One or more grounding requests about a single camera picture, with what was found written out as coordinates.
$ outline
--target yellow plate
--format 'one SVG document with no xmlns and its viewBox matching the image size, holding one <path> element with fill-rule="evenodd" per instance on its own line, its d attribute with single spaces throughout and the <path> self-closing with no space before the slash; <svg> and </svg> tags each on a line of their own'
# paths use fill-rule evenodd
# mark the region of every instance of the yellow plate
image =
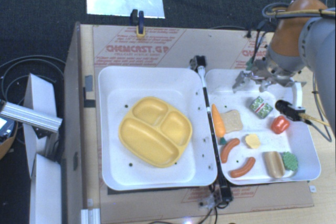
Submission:
<svg viewBox="0 0 336 224">
<path fill-rule="evenodd" d="M 121 143 L 137 157 L 160 168 L 173 165 L 181 157 L 192 132 L 184 114 L 155 97 L 138 101 L 119 125 Z"/>
</svg>

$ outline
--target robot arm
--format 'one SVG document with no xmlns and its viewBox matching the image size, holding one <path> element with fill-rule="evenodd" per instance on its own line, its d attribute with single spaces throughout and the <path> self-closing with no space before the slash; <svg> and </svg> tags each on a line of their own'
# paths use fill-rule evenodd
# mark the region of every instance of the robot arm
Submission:
<svg viewBox="0 0 336 224">
<path fill-rule="evenodd" d="M 242 88 L 249 79 L 260 84 L 261 92 L 275 83 L 292 87 L 295 82 L 291 77 L 307 66 L 315 75 L 322 106 L 335 134 L 335 14 L 311 18 L 306 12 L 304 17 L 302 13 L 301 17 L 295 16 L 301 10 L 319 10 L 323 15 L 326 9 L 319 0 L 292 2 L 286 9 L 291 17 L 280 20 L 266 56 L 255 60 L 250 72 L 240 73 L 233 90 Z"/>
</svg>

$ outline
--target white tray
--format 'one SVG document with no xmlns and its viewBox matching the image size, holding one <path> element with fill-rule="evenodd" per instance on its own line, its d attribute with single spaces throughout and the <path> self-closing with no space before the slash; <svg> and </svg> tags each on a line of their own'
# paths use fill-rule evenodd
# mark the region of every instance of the white tray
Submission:
<svg viewBox="0 0 336 224">
<path fill-rule="evenodd" d="M 292 102 L 292 89 L 271 85 L 268 91 L 260 93 L 259 86 L 250 81 L 244 90 L 233 93 L 232 86 L 239 72 L 240 70 L 212 69 L 206 75 L 210 104 L 215 103 L 220 113 L 233 109 L 238 110 L 244 126 L 241 131 L 231 132 L 224 136 L 226 141 L 235 137 L 240 139 L 240 144 L 230 152 L 227 163 L 222 164 L 224 176 L 236 185 L 314 180 L 319 177 L 321 166 L 306 124 L 290 122 L 290 127 L 279 135 L 270 129 L 273 119 L 280 115 L 275 109 L 276 101 L 282 99 Z M 249 108 L 258 96 L 274 108 L 265 119 L 260 119 Z M 247 147 L 244 138 L 249 133 L 258 135 L 261 141 L 258 149 Z M 282 178 L 270 177 L 267 174 L 263 157 L 263 152 L 267 151 L 279 151 L 280 153 L 289 151 L 295 154 L 299 163 L 297 172 L 286 171 Z M 242 177 L 231 178 L 229 172 L 242 167 L 248 157 L 256 159 L 252 170 Z"/>
<path fill-rule="evenodd" d="M 183 68 L 111 66 L 98 76 L 102 139 L 102 175 L 115 190 L 210 185 L 217 176 L 214 149 L 197 73 Z M 143 97 L 157 97 L 186 115 L 193 127 L 189 145 L 176 165 L 157 168 L 139 159 L 119 141 L 118 127 Z"/>
</svg>

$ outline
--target sausage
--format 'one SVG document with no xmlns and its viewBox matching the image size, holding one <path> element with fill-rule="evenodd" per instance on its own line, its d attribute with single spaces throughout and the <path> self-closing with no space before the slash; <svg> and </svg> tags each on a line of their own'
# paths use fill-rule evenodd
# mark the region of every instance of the sausage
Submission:
<svg viewBox="0 0 336 224">
<path fill-rule="evenodd" d="M 232 140 L 230 140 L 222 149 L 221 152 L 221 161 L 222 163 L 226 163 L 227 162 L 227 158 L 229 156 L 230 151 L 235 147 L 238 146 L 240 144 L 240 140 L 238 138 L 234 138 Z"/>
<path fill-rule="evenodd" d="M 256 163 L 256 159 L 253 157 L 248 158 L 246 164 L 240 168 L 240 169 L 236 169 L 230 172 L 230 176 L 232 178 L 236 178 L 236 177 L 240 177 L 243 176 L 245 174 L 247 174 L 252 167 L 254 166 L 254 164 Z"/>
</svg>

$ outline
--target toy tomato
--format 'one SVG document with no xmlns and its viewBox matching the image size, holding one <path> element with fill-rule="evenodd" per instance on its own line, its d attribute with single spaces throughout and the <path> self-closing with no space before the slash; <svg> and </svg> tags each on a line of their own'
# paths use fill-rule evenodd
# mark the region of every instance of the toy tomato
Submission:
<svg viewBox="0 0 336 224">
<path fill-rule="evenodd" d="M 277 118 L 274 119 L 271 129 L 276 134 L 281 134 L 288 127 L 289 127 L 289 121 L 287 121 L 284 116 L 278 116 Z"/>
</svg>

